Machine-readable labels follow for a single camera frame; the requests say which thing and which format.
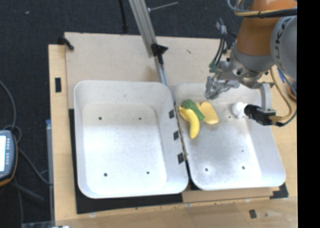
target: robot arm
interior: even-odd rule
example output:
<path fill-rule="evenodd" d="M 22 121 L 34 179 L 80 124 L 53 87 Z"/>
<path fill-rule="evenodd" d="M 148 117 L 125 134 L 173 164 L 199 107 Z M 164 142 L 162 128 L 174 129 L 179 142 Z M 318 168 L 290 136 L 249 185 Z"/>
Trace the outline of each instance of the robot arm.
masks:
<path fill-rule="evenodd" d="M 240 84 L 260 89 L 261 106 L 247 105 L 245 114 L 262 125 L 283 126 L 271 106 L 274 84 L 258 80 L 276 65 L 282 73 L 297 81 L 297 2 L 253 0 L 246 10 L 243 7 L 248 0 L 236 0 L 234 7 L 230 1 L 227 0 L 229 7 L 243 20 L 226 61 L 220 61 L 220 58 L 227 28 L 222 21 L 216 23 L 222 43 L 209 65 L 214 75 L 207 78 L 205 97 L 215 99 Z"/>

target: black backdrop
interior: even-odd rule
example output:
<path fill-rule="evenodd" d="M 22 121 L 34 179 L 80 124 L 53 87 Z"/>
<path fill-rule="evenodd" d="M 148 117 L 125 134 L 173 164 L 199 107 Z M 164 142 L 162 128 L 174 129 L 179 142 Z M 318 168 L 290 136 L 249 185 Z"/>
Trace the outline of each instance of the black backdrop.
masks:
<path fill-rule="evenodd" d="M 223 18 L 237 32 L 241 19 L 228 9 L 226 0 L 146 0 L 150 8 L 179 2 L 151 12 L 157 36 L 217 38 L 214 20 Z M 128 0 L 123 0 L 128 33 L 138 34 Z M 50 118 L 48 44 L 56 44 L 64 32 L 122 33 L 118 0 L 0 0 L 0 80 L 12 93 L 19 147 L 48 177 L 46 120 Z M 0 88 L 0 128 L 12 122 L 12 108 Z M 50 219 L 49 189 L 20 156 L 16 179 L 43 196 L 40 202 L 22 193 L 24 222 Z M 17 190 L 6 186 L 0 195 L 0 228 L 19 227 Z"/>

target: wooden table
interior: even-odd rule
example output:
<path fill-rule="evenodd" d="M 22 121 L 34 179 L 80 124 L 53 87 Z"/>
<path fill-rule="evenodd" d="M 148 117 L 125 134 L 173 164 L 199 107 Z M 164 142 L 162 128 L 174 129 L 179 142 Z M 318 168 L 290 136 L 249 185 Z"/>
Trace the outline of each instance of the wooden table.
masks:
<path fill-rule="evenodd" d="M 288 198 L 270 200 L 270 196 L 279 190 L 278 187 L 214 192 L 186 190 L 182 193 L 183 203 L 180 204 L 77 214 L 68 116 L 68 109 L 73 107 L 71 98 L 74 85 L 78 80 L 88 78 L 157 81 L 158 77 L 154 61 L 147 57 L 140 36 L 67 32 L 65 37 L 74 46 L 74 51 L 64 45 L 48 46 L 54 215 L 57 224 L 70 225 L 76 222 L 77 227 L 86 227 L 85 225 L 104 227 L 107 222 L 108 227 L 122 227 L 130 222 L 131 227 L 147 225 L 172 227 L 170 224 L 174 224 L 175 227 L 206 227 L 212 224 L 213 220 L 220 220 L 220 224 L 228 224 L 231 219 L 235 224 L 240 224 L 241 220 L 244 224 L 252 220 L 261 220 L 266 224 L 268 220 L 274 223 L 279 218 L 279 215 L 272 218 L 270 214 L 267 215 L 268 210 L 271 213 L 273 208 L 277 211 L 281 209 L 283 220 L 286 218 L 291 220 L 291 222 L 287 220 L 286 225 L 295 224 L 298 217 L 297 118 L 285 127 L 272 127 L 274 140 L 286 171 L 285 185 Z M 218 39 L 157 37 L 157 40 L 160 45 L 169 47 L 163 56 L 169 85 L 175 86 L 182 82 L 206 82 L 209 75 L 208 65 L 218 49 Z M 88 69 L 88 63 L 84 62 L 94 63 L 96 59 L 102 59 L 108 65 L 93 64 Z M 67 62 L 75 62 L 77 67 L 74 68 L 74 65 L 71 66 Z M 142 69 L 142 72 L 134 73 L 136 68 Z M 56 88 L 57 79 L 61 82 L 61 90 Z M 271 77 L 265 76 L 263 80 L 271 81 Z M 276 87 L 272 88 L 272 101 L 272 107 L 277 110 L 277 115 L 287 113 L 288 108 Z M 295 110 L 296 102 L 292 99 L 290 102 Z M 263 219 L 260 212 L 257 218 L 252 218 L 249 210 L 254 209 L 256 213 L 257 210 L 261 210 L 261 213 L 265 211 L 264 217 L 270 218 Z"/>

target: yellow toy banana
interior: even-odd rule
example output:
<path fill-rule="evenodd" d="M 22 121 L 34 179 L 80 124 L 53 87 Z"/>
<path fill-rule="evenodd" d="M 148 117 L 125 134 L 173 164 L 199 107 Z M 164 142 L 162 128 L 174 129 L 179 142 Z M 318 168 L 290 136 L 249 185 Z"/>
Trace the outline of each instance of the yellow toy banana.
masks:
<path fill-rule="evenodd" d="M 178 107 L 180 115 L 190 123 L 189 134 L 190 138 L 194 139 L 200 131 L 200 121 L 196 113 L 191 109 L 186 109 L 181 106 Z"/>

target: white tray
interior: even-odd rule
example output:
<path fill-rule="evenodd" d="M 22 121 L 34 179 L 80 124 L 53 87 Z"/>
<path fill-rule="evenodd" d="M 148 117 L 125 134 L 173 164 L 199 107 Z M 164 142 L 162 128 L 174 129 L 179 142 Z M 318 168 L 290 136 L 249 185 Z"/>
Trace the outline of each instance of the white tray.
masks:
<path fill-rule="evenodd" d="M 82 193 L 101 199 L 182 192 L 189 178 L 178 158 L 183 148 L 174 137 L 173 110 L 171 91 L 159 82 L 78 83 L 74 120 Z"/>
<path fill-rule="evenodd" d="M 183 83 L 175 89 L 176 107 L 184 100 L 207 101 L 203 83 Z M 190 176 L 202 190 L 278 187 L 286 174 L 270 126 L 248 117 L 236 118 L 232 106 L 244 102 L 261 106 L 258 90 L 240 85 L 209 101 L 219 122 L 201 121 L 200 132 L 189 137 L 189 123 L 178 116 Z"/>

